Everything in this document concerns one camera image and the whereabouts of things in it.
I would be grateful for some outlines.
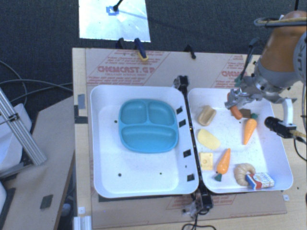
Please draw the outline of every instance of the dark floor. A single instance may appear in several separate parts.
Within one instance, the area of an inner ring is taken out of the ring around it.
[[[295,0],[145,1],[151,36],[146,49],[183,51],[190,44],[196,52],[240,54],[247,53],[252,38],[266,41],[271,33],[255,27],[255,19],[279,18],[295,6]],[[298,9],[306,11],[307,0],[300,0]],[[115,41],[80,39],[78,16],[78,0],[0,0],[0,60],[22,79],[72,82],[73,47],[115,47]],[[24,94],[21,83],[1,83],[12,79],[15,74],[0,64],[0,87],[10,100]],[[26,86],[29,92],[46,87]],[[59,89],[29,95],[26,109],[34,120],[37,112],[71,95]]]

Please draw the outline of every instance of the toy donut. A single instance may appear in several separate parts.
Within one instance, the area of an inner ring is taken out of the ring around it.
[[[236,182],[241,186],[248,186],[248,182],[245,180],[247,172],[254,174],[256,172],[254,166],[249,163],[241,163],[235,168]]]

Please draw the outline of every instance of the orange carrot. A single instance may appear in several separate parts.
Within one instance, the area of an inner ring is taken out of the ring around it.
[[[240,120],[243,117],[242,113],[239,111],[236,105],[230,107],[230,111],[237,120]]]
[[[253,134],[254,130],[257,127],[257,115],[256,114],[252,114],[251,118],[248,119],[248,121],[245,124],[245,128],[244,128],[244,139],[243,139],[243,144],[246,145],[249,141],[249,139],[251,138],[251,135]]]
[[[230,162],[230,148],[226,150],[224,155],[222,156],[221,160],[217,164],[216,171],[218,172],[217,176],[215,177],[215,180],[221,181],[222,175],[226,174],[229,168],[229,162]]]

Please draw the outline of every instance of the orange-brown cylinder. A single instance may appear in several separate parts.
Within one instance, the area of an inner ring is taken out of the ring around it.
[[[292,11],[281,20],[306,17],[305,11]],[[306,26],[281,26],[273,30],[260,59],[267,70],[293,72],[293,53],[295,46],[306,31]]]

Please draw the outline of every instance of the blue plate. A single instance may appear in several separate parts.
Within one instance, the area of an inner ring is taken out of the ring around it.
[[[123,145],[132,151],[170,151],[178,142],[175,112],[169,104],[162,101],[127,101],[119,112],[119,135]]]

